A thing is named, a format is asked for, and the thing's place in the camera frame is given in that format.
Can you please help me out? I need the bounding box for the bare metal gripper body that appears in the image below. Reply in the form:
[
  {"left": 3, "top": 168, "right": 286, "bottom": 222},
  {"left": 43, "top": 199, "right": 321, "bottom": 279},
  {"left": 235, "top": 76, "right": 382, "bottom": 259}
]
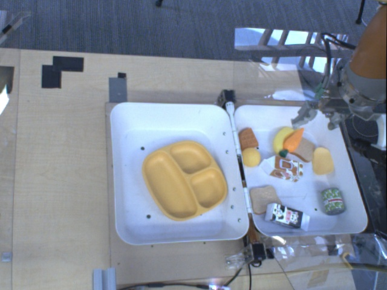
[{"left": 314, "top": 86, "right": 382, "bottom": 121}]

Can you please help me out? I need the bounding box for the orange carrot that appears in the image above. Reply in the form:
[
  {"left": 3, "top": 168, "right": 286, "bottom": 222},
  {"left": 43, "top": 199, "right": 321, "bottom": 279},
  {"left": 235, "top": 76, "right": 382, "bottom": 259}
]
[{"left": 278, "top": 127, "right": 305, "bottom": 158}]

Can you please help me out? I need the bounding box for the brown bread slice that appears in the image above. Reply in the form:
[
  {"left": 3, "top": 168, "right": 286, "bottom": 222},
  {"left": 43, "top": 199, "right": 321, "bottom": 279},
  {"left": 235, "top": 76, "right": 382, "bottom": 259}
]
[
  {"left": 249, "top": 185, "right": 283, "bottom": 215},
  {"left": 288, "top": 137, "right": 317, "bottom": 163}
]

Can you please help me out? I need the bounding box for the yellow banana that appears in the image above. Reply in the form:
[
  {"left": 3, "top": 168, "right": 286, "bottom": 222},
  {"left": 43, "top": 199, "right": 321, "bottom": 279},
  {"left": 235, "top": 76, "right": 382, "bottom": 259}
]
[{"left": 273, "top": 126, "right": 296, "bottom": 155}]

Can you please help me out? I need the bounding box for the pale yellow potato chip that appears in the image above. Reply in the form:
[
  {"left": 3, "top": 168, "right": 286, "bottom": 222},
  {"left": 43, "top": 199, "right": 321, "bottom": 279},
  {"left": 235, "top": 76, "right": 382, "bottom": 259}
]
[{"left": 311, "top": 147, "right": 335, "bottom": 176}]

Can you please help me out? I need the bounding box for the brown and white carton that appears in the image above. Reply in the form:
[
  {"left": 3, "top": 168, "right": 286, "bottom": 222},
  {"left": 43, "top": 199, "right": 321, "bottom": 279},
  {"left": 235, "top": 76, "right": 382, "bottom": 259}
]
[{"left": 260, "top": 155, "right": 305, "bottom": 183}]

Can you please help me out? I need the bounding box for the brown waffle biscuit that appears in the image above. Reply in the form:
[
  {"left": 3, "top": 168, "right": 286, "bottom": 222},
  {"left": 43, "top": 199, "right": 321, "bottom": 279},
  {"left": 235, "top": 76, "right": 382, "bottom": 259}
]
[{"left": 238, "top": 127, "right": 260, "bottom": 151}]

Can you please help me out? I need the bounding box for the yellow lemon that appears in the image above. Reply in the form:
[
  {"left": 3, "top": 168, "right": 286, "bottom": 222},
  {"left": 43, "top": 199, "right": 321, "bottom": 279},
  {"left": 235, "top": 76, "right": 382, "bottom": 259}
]
[{"left": 241, "top": 147, "right": 262, "bottom": 168}]

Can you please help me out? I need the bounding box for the thin black and white rod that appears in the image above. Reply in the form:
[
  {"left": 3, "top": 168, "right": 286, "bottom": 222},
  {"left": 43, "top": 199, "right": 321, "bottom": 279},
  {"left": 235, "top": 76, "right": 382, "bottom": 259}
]
[{"left": 225, "top": 101, "right": 254, "bottom": 214}]

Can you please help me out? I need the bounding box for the white plastic tray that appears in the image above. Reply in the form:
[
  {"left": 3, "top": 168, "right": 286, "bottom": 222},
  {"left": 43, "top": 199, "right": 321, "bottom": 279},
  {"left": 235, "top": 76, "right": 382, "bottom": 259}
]
[
  {"left": 109, "top": 101, "right": 250, "bottom": 247},
  {"left": 233, "top": 104, "right": 369, "bottom": 238}
]

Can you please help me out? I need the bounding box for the green and white can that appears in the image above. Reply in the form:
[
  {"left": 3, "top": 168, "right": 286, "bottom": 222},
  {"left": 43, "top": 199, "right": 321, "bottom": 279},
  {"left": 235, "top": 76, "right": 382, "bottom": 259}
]
[{"left": 320, "top": 187, "right": 346, "bottom": 216}]

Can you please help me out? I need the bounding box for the black and white carton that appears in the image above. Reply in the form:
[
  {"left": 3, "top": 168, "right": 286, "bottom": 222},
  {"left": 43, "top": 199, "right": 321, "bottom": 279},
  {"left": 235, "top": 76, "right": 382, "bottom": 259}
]
[{"left": 264, "top": 202, "right": 311, "bottom": 232}]

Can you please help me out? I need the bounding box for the yellow divided plate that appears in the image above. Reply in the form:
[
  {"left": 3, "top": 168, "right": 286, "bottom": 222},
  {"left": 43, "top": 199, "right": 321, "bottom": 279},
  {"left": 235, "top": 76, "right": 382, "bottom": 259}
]
[{"left": 141, "top": 140, "right": 229, "bottom": 222}]

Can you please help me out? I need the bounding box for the black cylinder on white bracket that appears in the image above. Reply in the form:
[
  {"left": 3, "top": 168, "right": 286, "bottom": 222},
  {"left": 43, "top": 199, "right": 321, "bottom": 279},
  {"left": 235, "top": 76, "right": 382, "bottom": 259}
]
[{"left": 344, "top": 113, "right": 387, "bottom": 150}]

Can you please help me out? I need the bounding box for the black block with thin wires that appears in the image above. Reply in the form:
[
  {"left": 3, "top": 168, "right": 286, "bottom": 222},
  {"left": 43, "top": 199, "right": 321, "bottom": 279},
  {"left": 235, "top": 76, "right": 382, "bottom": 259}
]
[
  {"left": 251, "top": 242, "right": 267, "bottom": 267},
  {"left": 218, "top": 89, "right": 236, "bottom": 107}
]

